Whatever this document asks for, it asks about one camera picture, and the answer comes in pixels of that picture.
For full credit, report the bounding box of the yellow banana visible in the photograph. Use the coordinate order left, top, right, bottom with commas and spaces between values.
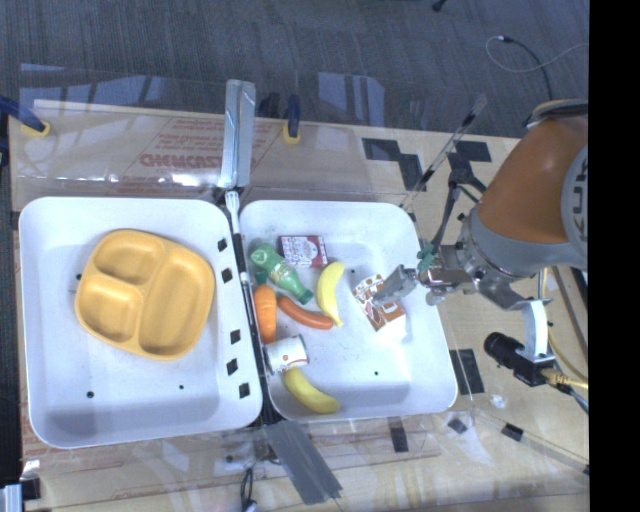
315, 260, 347, 328
282, 365, 343, 416

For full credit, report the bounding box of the orange sausage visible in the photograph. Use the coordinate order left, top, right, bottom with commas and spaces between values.
275, 294, 335, 332

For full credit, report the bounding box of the yellow divided plate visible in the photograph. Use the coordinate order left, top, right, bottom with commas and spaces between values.
73, 228, 218, 363

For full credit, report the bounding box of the orange carrot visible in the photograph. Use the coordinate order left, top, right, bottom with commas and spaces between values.
252, 269, 279, 346

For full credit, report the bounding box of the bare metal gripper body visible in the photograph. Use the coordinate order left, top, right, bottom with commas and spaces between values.
417, 215, 496, 307

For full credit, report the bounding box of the red and white carton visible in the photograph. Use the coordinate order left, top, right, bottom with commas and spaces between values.
277, 234, 330, 269

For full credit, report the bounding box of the white cup with orange print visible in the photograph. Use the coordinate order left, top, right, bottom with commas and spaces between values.
263, 333, 311, 376

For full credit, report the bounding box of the black cylinder on white bracket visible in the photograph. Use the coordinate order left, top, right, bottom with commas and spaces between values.
482, 297, 557, 389

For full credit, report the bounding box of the white plastic tray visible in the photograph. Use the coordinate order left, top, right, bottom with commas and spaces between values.
238, 199, 460, 424
17, 195, 265, 450

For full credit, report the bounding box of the green plastic bottle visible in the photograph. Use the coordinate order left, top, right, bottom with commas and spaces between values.
249, 242, 315, 306

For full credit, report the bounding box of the orange and white carton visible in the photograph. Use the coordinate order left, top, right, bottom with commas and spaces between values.
350, 272, 409, 344

